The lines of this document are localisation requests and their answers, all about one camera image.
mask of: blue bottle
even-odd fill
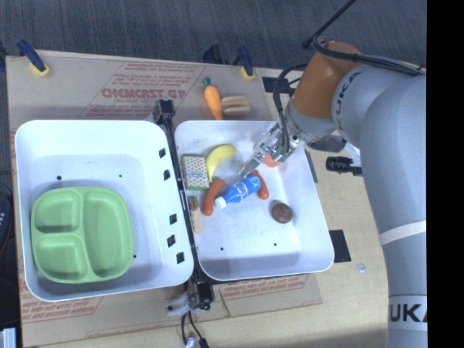
[[[230,187],[224,196],[219,196],[215,200],[215,206],[220,209],[231,202],[240,202],[261,188],[261,181],[256,175],[248,175],[244,180],[235,183]]]

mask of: white tray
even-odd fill
[[[179,159],[183,154],[207,156],[217,145],[232,144],[238,152],[223,160],[214,176],[226,182],[226,188],[240,180],[237,172],[248,159],[254,143],[274,122],[268,121],[186,121],[175,130]],[[261,164],[258,168],[270,197],[256,194],[238,204],[215,208],[203,215],[204,230],[195,234],[195,245],[203,271],[219,281],[264,278],[320,272],[334,261],[334,249],[328,233],[310,166],[302,146],[278,167]],[[197,196],[200,205],[204,193]],[[270,208],[284,202],[294,211],[286,224],[274,221]]]
[[[39,299],[59,301],[174,286],[194,261],[164,132],[147,121],[36,120],[16,133],[17,182],[25,280]],[[119,278],[56,283],[33,260],[30,214],[45,191],[69,186],[113,189],[133,225],[134,259]],[[168,246],[167,239],[175,243]],[[178,254],[184,261],[178,263]]]

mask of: yellow clamp tip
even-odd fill
[[[39,75],[41,78],[44,78],[47,76],[50,72],[50,67],[47,66],[45,63],[43,64],[45,66],[45,70],[39,71],[39,69],[32,64],[32,62],[29,62],[29,68],[36,74]]]
[[[250,76],[250,75],[248,75],[247,70],[245,70],[245,67],[242,66],[241,69],[240,69],[240,72],[244,76],[244,78],[246,80],[248,80],[248,81],[251,81],[254,78],[256,78],[256,74],[254,73],[254,70],[253,70],[253,75]]]

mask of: white bottle cap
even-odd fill
[[[219,196],[219,197],[215,200],[215,206],[216,206],[216,207],[219,207],[220,209],[224,209],[224,207],[227,206],[227,202],[225,202],[224,197]]]

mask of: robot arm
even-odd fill
[[[360,55],[342,43],[326,48]],[[266,154],[283,162],[301,142],[310,146],[335,130],[359,149],[389,281],[388,348],[428,345],[426,76],[416,74],[317,53],[285,110],[291,142],[284,147],[276,125],[241,170],[246,175]]]

